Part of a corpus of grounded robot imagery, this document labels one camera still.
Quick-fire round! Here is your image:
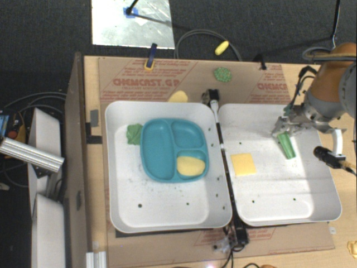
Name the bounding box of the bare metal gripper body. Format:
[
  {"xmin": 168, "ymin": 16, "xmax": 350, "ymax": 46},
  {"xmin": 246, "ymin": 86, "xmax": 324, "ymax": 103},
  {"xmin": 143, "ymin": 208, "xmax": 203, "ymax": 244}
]
[{"xmin": 278, "ymin": 104, "xmax": 334, "ymax": 133}]

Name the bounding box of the green toy stick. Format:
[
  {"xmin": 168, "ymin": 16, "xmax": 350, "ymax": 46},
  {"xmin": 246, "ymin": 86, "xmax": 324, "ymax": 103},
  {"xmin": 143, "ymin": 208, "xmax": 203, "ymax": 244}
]
[{"xmin": 277, "ymin": 131, "xmax": 297, "ymax": 160}]

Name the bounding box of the yellow toy cheese slice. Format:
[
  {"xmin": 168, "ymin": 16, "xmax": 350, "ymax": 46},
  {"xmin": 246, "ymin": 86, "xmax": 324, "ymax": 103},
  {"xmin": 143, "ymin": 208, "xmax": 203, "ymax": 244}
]
[{"xmin": 230, "ymin": 152, "xmax": 258, "ymax": 178}]

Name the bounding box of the thin black and white rod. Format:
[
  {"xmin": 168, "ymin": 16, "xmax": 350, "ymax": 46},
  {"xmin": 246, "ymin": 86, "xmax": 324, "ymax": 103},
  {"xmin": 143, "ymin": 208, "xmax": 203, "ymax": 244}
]
[{"xmin": 210, "ymin": 99, "xmax": 241, "ymax": 234}]

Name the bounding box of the white plastic tray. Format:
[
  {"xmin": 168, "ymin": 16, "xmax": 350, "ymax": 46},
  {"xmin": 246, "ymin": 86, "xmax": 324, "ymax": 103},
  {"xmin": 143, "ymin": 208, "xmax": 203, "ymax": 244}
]
[
  {"xmin": 104, "ymin": 100, "xmax": 234, "ymax": 234},
  {"xmin": 217, "ymin": 103, "xmax": 343, "ymax": 227}
]

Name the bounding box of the yellow oval toy food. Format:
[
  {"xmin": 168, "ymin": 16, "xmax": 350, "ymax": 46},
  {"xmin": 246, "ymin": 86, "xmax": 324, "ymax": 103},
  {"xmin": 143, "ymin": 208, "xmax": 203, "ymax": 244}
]
[
  {"xmin": 167, "ymin": 90, "xmax": 189, "ymax": 103},
  {"xmin": 176, "ymin": 155, "xmax": 206, "ymax": 177}
]

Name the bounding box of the yellow toy corn cob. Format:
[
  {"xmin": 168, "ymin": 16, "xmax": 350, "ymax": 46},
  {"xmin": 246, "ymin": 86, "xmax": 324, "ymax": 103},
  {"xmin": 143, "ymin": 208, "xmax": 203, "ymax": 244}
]
[{"xmin": 214, "ymin": 40, "xmax": 230, "ymax": 56}]

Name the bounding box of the blue divided plate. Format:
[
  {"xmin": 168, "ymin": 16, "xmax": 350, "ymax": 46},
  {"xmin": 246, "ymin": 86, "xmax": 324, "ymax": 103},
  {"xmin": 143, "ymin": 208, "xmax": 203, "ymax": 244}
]
[{"xmin": 139, "ymin": 118, "xmax": 210, "ymax": 184}]

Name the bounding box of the green toy lettuce leaf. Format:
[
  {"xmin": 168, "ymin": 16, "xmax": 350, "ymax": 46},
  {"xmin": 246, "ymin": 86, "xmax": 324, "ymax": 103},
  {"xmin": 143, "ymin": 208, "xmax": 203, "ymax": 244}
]
[{"xmin": 126, "ymin": 123, "xmax": 144, "ymax": 146}]

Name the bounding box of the brown cardboard board, red print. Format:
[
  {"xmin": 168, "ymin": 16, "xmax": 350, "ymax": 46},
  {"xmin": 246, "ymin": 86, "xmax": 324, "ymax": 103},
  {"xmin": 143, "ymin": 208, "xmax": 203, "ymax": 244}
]
[{"xmin": 97, "ymin": 57, "xmax": 336, "ymax": 262}]

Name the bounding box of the black cylinder on white bracket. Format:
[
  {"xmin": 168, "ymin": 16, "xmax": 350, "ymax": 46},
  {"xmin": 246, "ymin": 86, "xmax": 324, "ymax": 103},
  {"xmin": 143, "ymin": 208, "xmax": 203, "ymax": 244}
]
[{"xmin": 312, "ymin": 128, "xmax": 348, "ymax": 169}]

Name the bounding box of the black block with thin wires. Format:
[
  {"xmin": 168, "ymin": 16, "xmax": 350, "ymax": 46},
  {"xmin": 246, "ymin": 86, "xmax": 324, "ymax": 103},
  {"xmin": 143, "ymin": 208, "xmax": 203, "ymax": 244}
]
[
  {"xmin": 223, "ymin": 222, "xmax": 249, "ymax": 251},
  {"xmin": 201, "ymin": 88, "xmax": 221, "ymax": 106}
]

